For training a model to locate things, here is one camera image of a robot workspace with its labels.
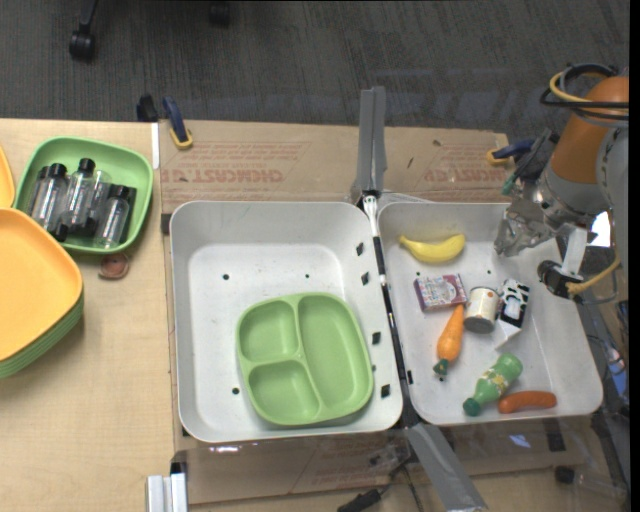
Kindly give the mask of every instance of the green plate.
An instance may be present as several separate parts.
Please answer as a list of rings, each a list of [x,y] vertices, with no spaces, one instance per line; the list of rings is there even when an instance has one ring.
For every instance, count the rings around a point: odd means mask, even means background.
[[[37,340],[34,340],[20,352],[0,362],[0,378],[9,377],[33,363],[44,355],[58,341],[64,338],[75,327],[84,311],[84,293],[69,312],[45,332]]]
[[[253,305],[236,327],[240,368],[264,419],[309,425],[361,409],[373,391],[369,353],[348,304],[329,293]]]
[[[153,169],[147,159],[135,151],[82,137],[47,139],[36,148],[27,163],[20,177],[13,206],[18,210],[26,210],[36,175],[42,167],[61,163],[66,166],[68,175],[71,175],[77,169],[78,162],[82,158],[91,158],[96,163],[96,170],[106,171],[111,177],[112,183],[136,189],[133,208],[129,213],[128,234],[124,242],[108,249],[94,247],[91,238],[74,235],[69,235],[61,245],[65,249],[93,254],[111,254],[123,251],[135,241],[140,233],[153,192]]]

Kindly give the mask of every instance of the yellow cable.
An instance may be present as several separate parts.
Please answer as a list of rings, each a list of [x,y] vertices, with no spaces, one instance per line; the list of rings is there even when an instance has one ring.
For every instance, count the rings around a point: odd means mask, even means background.
[[[561,98],[565,101],[581,101],[584,103],[589,103],[590,100],[581,98],[580,96],[573,96],[572,94],[569,94],[567,92],[564,92],[558,89],[556,82],[558,81],[562,73],[563,71],[561,71],[560,73],[556,73],[551,77],[551,80],[549,80],[549,89],[551,89],[551,92],[555,94],[558,98]]]
[[[618,253],[616,253],[616,257],[614,258],[613,263],[609,265],[606,269],[604,269],[602,272],[600,272],[597,276],[592,277],[591,279],[589,279],[588,281],[585,281],[584,283],[566,283],[565,286],[567,287],[567,291],[569,292],[570,295],[579,295],[580,293],[585,291],[587,288],[596,284],[603,277],[606,277],[609,274],[611,274],[611,272],[613,272],[616,268],[618,268],[618,265],[620,265],[620,258],[618,257]]]
[[[581,103],[591,103],[591,100],[588,100],[586,98],[581,98],[580,96],[574,96],[573,94],[569,94],[568,92],[565,92],[558,88],[558,86],[556,85],[556,82],[558,81],[562,73],[564,73],[564,71],[561,71],[560,73],[556,73],[551,77],[551,80],[549,80],[549,89],[551,89],[551,92],[555,94],[558,98],[563,99],[565,101],[578,101]],[[585,73],[585,76],[586,75],[601,76],[601,77],[607,78],[607,75],[600,74],[600,73]],[[628,111],[629,111],[628,108],[614,110],[614,112],[620,112],[620,113],[626,113]]]

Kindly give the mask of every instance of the orange carrot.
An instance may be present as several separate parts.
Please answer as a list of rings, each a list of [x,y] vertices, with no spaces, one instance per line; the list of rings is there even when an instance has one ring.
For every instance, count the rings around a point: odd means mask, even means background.
[[[438,375],[446,375],[449,363],[460,354],[463,326],[464,305],[456,304],[436,345],[436,353],[439,360],[433,367],[433,371]]]
[[[557,403],[556,395],[550,391],[518,391],[498,400],[498,411],[509,414],[525,407],[548,409]]]

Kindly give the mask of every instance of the banana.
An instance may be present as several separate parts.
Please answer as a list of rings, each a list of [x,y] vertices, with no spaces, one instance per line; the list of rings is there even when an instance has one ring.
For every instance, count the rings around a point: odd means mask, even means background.
[[[464,234],[458,233],[436,244],[409,240],[404,235],[398,237],[400,244],[404,245],[413,256],[424,263],[443,263],[455,258],[466,242]]]

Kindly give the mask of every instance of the white container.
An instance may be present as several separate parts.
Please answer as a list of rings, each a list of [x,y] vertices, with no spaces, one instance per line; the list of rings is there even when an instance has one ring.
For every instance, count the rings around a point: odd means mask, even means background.
[[[549,240],[518,256],[498,256],[493,241],[505,204],[391,203],[380,210],[378,224],[383,241],[391,302],[402,342],[411,401],[416,412],[429,423],[459,425],[531,418],[586,415],[602,402],[602,383],[589,342],[574,302],[553,295],[540,283],[538,264],[561,262],[555,240]],[[467,241],[462,253],[440,265],[421,263],[401,247],[398,236],[413,240],[438,240],[462,232]],[[432,366],[437,362],[436,343],[450,310],[420,310],[413,291],[416,275],[459,273],[466,290],[476,286],[498,288],[513,278],[530,286],[527,315],[517,342],[499,346],[502,333],[464,332],[458,358],[440,381]],[[558,404],[551,409],[529,409],[500,414],[496,404],[487,404],[481,414],[464,414],[462,403],[471,396],[478,377],[502,352],[512,352],[524,364],[509,392],[548,390]]]
[[[496,255],[493,240],[505,204],[391,203],[378,216],[387,280],[411,405],[427,422],[468,423],[590,414],[602,401],[602,384],[576,305],[539,282],[540,261],[561,261],[553,240],[519,256]],[[207,202],[178,208],[171,219],[178,409],[184,428],[207,443],[362,433],[392,427],[402,396],[395,352],[380,287],[371,226],[366,215],[336,202]],[[400,234],[437,240],[463,232],[467,243],[451,262],[421,263],[401,247]],[[417,276],[460,273],[467,290],[498,287],[506,278],[531,286],[517,344],[498,347],[497,334],[465,332],[460,356],[440,381],[432,370],[436,343],[451,311],[422,312]],[[236,359],[234,330],[242,312],[264,299],[324,291],[353,309],[375,367],[374,393],[359,412],[324,424],[278,427],[261,419]],[[380,333],[379,343],[373,334]],[[480,415],[462,403],[479,375],[500,353],[524,364],[511,391],[553,391],[557,406],[502,415],[487,404]],[[390,386],[384,397],[383,387]]]
[[[227,443],[382,431],[398,420],[399,378],[362,211],[348,203],[196,201],[174,212],[170,233],[178,408],[189,434]],[[312,291],[333,293],[353,310],[374,368],[374,391],[348,417],[279,427],[258,416],[243,391],[235,328],[257,302]]]

